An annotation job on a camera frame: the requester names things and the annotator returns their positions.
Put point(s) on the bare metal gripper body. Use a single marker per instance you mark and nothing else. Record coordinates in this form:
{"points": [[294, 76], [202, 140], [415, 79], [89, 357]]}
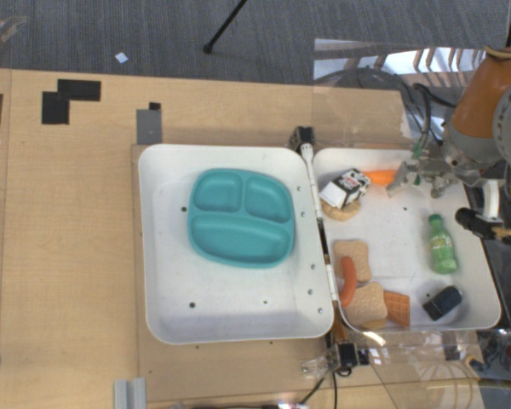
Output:
{"points": [[440, 170]]}

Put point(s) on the orange sausage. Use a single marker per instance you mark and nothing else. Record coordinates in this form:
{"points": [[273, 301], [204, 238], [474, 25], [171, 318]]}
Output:
{"points": [[348, 279]]}

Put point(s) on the teal divided plate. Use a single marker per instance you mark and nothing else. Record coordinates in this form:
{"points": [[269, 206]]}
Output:
{"points": [[238, 237]]}

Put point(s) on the black cylinder on white bracket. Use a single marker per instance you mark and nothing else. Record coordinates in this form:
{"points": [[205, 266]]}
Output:
{"points": [[477, 224]]}

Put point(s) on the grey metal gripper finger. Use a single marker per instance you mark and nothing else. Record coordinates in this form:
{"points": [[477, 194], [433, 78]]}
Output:
{"points": [[442, 186], [402, 178]]}

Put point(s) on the tan bread slice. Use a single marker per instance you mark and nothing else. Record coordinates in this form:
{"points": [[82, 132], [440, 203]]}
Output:
{"points": [[368, 305], [359, 254]]}

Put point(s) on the orange carrot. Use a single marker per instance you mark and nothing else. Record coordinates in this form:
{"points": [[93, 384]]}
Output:
{"points": [[379, 176]]}

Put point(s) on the dark blue carton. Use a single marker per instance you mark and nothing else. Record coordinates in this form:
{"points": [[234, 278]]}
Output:
{"points": [[443, 303]]}

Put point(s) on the orange waffle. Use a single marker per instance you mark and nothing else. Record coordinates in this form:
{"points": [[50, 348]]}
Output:
{"points": [[397, 307]]}

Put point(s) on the black and white milk carton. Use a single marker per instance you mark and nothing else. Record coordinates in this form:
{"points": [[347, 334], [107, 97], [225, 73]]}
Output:
{"points": [[345, 188]]}

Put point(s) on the tan round biscuit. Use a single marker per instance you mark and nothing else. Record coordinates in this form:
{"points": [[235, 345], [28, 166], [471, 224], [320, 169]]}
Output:
{"points": [[342, 214]]}

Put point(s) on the thin black and white rod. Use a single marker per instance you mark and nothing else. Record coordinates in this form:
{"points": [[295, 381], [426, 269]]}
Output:
{"points": [[311, 181]]}

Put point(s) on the green plastic bottle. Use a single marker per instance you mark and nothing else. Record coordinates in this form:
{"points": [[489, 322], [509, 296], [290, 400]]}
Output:
{"points": [[442, 247]]}

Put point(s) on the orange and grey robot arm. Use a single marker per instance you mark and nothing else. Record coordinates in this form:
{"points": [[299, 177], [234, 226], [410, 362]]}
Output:
{"points": [[472, 100]]}

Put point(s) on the white plastic tray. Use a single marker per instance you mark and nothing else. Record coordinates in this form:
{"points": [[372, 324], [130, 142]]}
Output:
{"points": [[238, 305], [396, 237]]}

